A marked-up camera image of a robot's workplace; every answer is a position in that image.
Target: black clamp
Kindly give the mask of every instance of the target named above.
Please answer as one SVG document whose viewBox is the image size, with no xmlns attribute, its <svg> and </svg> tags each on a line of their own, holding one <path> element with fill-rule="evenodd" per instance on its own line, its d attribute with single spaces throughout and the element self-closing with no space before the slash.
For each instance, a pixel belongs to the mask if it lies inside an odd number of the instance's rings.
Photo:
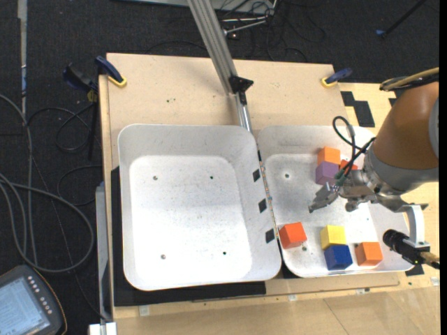
<svg viewBox="0 0 447 335">
<path fill-rule="evenodd" d="M 233 93 L 239 93 L 241 104 L 247 105 L 247 97 L 245 96 L 245 92 L 253 85 L 254 82 L 246 78 L 238 77 L 236 75 L 232 75 L 229 78 L 229 82 Z"/>
</svg>

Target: blue block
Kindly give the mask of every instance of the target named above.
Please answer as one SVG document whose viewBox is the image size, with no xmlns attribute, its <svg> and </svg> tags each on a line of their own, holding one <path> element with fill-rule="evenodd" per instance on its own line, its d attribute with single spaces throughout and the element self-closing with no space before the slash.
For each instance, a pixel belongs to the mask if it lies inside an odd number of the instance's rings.
<svg viewBox="0 0 447 335">
<path fill-rule="evenodd" d="M 335 244 L 324 251 L 326 265 L 330 271 L 346 269 L 352 265 L 351 252 L 346 244 Z"/>
</svg>

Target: toy block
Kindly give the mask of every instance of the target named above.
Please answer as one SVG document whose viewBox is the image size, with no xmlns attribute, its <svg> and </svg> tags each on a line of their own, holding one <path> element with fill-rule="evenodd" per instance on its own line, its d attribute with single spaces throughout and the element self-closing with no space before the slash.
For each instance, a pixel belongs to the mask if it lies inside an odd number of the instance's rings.
<svg viewBox="0 0 447 335">
<path fill-rule="evenodd" d="M 324 258 L 330 271 L 346 269 L 353 263 L 351 252 L 346 244 L 329 247 L 324 251 Z"/>
<path fill-rule="evenodd" d="M 305 229 L 301 222 L 289 223 L 279 230 L 279 239 L 284 249 L 301 246 L 307 240 Z"/>
<path fill-rule="evenodd" d="M 344 226 L 327 225 L 320 231 L 320 237 L 322 249 L 335 244 L 346 244 Z"/>
<path fill-rule="evenodd" d="M 333 185 L 335 184 L 335 174 L 339 171 L 339 165 L 323 161 L 315 169 L 315 182 L 318 185 L 325 185 L 326 182 Z"/>
<path fill-rule="evenodd" d="M 339 169 L 340 170 L 343 169 L 344 166 L 348 164 L 348 162 L 349 162 L 348 160 L 344 160 L 344 159 L 342 161 L 340 161 L 340 168 Z M 352 165 L 352 170 L 358 170 L 358 166 L 356 164 Z"/>
<path fill-rule="evenodd" d="M 357 264 L 361 267 L 378 265 L 383 260 L 379 242 L 362 242 L 356 247 Z"/>
<path fill-rule="evenodd" d="M 316 164 L 320 165 L 323 161 L 327 161 L 329 163 L 340 165 L 340 158 L 340 150 L 331 147 L 324 147 L 318 152 Z"/>
</svg>

